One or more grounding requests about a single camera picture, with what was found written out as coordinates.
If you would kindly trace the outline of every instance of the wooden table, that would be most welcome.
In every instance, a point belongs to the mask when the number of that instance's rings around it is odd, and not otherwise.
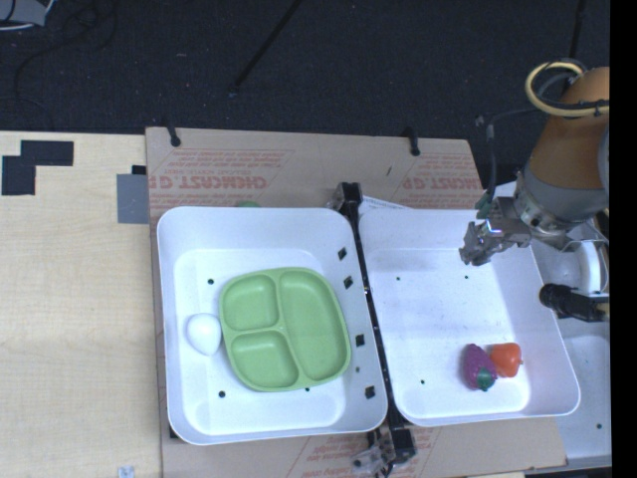
[[[22,140],[72,141],[75,155],[73,166],[37,166],[35,195],[0,196],[0,475],[107,478],[132,466],[135,478],[161,476],[149,228],[119,223],[116,203],[117,175],[146,165],[146,136],[3,131],[0,155],[20,155]],[[487,433],[498,437],[496,428]],[[441,431],[428,476],[563,463],[552,420],[505,428],[499,444],[513,435],[530,447],[510,442],[513,451],[494,469],[478,438],[473,450],[482,456],[458,466],[449,448],[475,439],[480,426]],[[269,458],[269,443],[252,448]],[[191,449],[170,450],[166,476],[195,476]],[[228,476],[223,469],[249,449],[217,447],[227,462],[206,476]],[[175,471],[179,451],[184,463]],[[296,469],[288,476],[301,477]]]

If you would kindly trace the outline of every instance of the black carpet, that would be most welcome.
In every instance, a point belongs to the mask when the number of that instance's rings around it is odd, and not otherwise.
[[[4,18],[1,129],[411,126],[467,139],[483,183],[485,125],[530,106],[534,67],[610,64],[610,0],[57,0],[44,26]],[[539,113],[499,120],[499,182],[524,165],[543,123]]]

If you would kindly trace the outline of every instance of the light wooden surface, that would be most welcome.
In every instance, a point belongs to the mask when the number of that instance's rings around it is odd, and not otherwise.
[[[0,476],[161,474],[147,225],[117,223],[116,175],[143,135],[0,133],[75,142],[36,194],[0,196]]]

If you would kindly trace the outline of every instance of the green divided tray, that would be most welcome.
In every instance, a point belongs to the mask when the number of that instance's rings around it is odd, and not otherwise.
[[[351,347],[327,279],[306,268],[278,268],[230,280],[219,298],[221,329],[234,372],[259,391],[333,380]]]

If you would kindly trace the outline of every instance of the toy sink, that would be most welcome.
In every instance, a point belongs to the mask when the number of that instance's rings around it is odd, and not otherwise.
[[[398,410],[439,426],[573,412],[580,390],[531,247],[480,267],[459,248],[475,211],[374,209],[359,232]],[[488,390],[461,378],[467,344],[518,343],[524,364]]]
[[[205,445],[382,423],[384,378],[343,216],[177,207],[159,220],[157,245],[168,418],[180,438]],[[211,356],[187,338],[197,314],[225,325]]]
[[[468,266],[471,210],[374,208],[357,237],[398,411],[421,426],[560,416],[577,377],[528,248]],[[168,417],[193,444],[363,432],[388,399],[354,231],[326,208],[178,207],[157,227]],[[208,356],[186,336],[221,320]],[[524,364],[467,387],[461,355],[516,342]]]

